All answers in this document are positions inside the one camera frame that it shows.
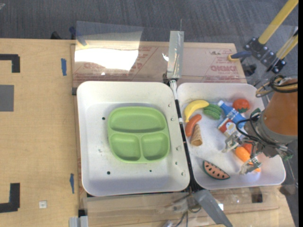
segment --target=gray square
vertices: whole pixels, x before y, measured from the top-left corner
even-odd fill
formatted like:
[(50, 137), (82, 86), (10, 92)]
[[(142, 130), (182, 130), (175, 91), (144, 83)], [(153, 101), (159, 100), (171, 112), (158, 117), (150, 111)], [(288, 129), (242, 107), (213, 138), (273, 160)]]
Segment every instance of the gray square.
[(0, 112), (14, 111), (14, 85), (0, 85)]

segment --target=toy watermelon slice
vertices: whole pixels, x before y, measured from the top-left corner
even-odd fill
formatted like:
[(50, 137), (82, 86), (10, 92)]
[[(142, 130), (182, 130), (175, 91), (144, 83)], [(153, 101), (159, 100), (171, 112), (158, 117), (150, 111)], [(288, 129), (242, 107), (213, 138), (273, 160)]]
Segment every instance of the toy watermelon slice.
[(211, 176), (214, 179), (225, 180), (230, 178), (230, 176), (225, 171), (206, 160), (203, 161), (203, 170), (207, 175)]

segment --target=yellow pole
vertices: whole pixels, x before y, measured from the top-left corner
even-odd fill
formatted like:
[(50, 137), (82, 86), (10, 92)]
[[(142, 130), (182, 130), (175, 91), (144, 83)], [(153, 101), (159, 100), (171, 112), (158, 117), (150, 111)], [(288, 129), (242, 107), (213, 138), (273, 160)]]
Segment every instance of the yellow pole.
[(266, 44), (274, 32), (279, 28), (283, 21), (287, 18), (290, 12), (297, 6), (299, 0), (288, 0), (287, 3), (282, 7), (280, 12), (276, 15), (274, 20), (269, 24), (267, 29), (259, 37), (258, 41), (260, 44)]
[(279, 59), (283, 59), (296, 45), (298, 44), (298, 34), (296, 36), (292, 36), (278, 52), (276, 56)]

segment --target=green plate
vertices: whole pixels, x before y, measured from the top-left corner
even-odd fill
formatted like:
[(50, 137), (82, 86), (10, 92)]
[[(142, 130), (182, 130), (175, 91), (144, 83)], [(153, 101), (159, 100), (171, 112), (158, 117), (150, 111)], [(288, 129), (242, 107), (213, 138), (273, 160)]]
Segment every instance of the green plate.
[(108, 117), (107, 131), (112, 153), (121, 161), (147, 163), (161, 160), (169, 153), (167, 122), (155, 108), (117, 108)]

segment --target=yellow banana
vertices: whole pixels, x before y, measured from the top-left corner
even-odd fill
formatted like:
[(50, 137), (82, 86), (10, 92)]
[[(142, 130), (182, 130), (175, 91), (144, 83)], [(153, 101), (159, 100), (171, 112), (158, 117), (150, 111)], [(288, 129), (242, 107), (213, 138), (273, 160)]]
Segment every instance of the yellow banana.
[(209, 106), (209, 103), (205, 100), (195, 100), (190, 102), (184, 110), (185, 122), (189, 121), (189, 118), (194, 113), (194, 111), (196, 111), (199, 108), (204, 108), (207, 106)]

